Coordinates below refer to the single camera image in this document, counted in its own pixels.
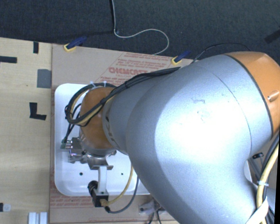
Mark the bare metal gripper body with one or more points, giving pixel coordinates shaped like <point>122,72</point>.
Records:
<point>96,161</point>

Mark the brown cardboard board, red print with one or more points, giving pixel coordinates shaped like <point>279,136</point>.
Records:
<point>86,64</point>

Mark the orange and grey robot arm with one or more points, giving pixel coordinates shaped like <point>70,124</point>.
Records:
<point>188,136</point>

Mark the black cylinder on white bracket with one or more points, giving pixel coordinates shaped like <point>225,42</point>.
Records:
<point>102,178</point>

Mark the white plastic tray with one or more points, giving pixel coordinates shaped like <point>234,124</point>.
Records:
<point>61,175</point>

